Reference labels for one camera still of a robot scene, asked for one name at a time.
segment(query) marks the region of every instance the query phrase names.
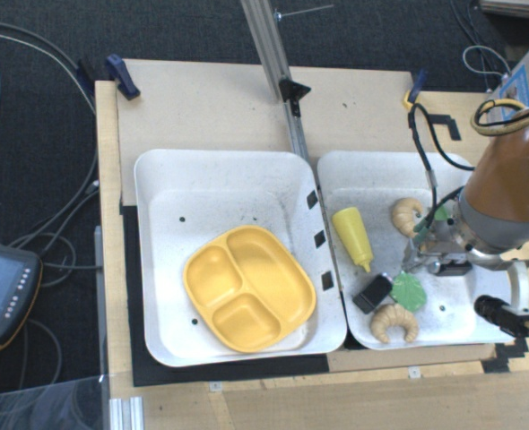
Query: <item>yellow plate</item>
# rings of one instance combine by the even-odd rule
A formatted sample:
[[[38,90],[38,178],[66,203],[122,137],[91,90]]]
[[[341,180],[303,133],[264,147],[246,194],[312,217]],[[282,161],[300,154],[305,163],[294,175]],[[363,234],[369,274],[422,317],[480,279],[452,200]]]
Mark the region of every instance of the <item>yellow plate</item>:
[[[275,235],[241,226],[189,258],[185,289],[216,336],[239,352],[272,346],[304,323],[317,294]]]

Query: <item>sticker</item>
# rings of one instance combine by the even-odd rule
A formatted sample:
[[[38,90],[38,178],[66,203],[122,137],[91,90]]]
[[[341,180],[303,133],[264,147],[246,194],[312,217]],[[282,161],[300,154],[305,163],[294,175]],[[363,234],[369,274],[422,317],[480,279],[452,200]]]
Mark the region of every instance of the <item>sticker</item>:
[[[527,74],[525,72],[525,65],[522,65],[517,71],[507,80],[499,90],[500,99],[515,99],[519,100],[526,107],[529,107],[529,86],[527,84]],[[511,108],[502,107],[501,115],[504,120],[511,118],[516,113]]]

